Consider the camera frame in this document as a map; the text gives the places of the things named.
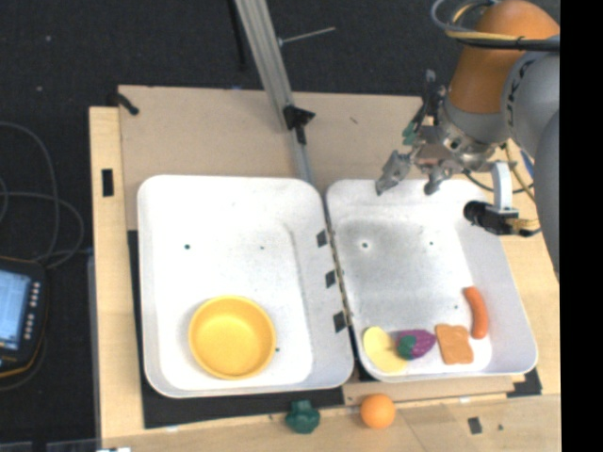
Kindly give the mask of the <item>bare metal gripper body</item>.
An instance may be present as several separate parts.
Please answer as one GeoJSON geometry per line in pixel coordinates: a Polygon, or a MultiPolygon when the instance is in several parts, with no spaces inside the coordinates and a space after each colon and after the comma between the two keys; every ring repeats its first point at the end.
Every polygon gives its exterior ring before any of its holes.
{"type": "Polygon", "coordinates": [[[426,174],[483,171],[496,150],[495,143],[481,142],[454,124],[420,125],[408,144],[410,164],[426,174]]]}

